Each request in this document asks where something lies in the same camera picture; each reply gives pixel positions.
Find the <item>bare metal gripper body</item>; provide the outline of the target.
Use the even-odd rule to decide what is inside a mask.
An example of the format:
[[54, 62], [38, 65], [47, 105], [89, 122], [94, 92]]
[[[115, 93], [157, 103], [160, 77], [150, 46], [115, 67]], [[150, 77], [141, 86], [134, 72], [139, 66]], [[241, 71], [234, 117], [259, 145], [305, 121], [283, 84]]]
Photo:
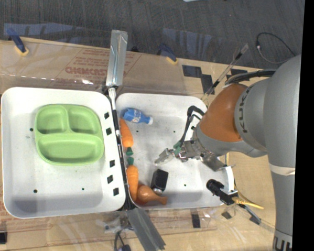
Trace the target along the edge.
[[182, 162], [187, 162], [189, 159], [200, 160], [204, 158], [205, 151], [197, 140], [185, 140], [174, 145], [174, 155]]

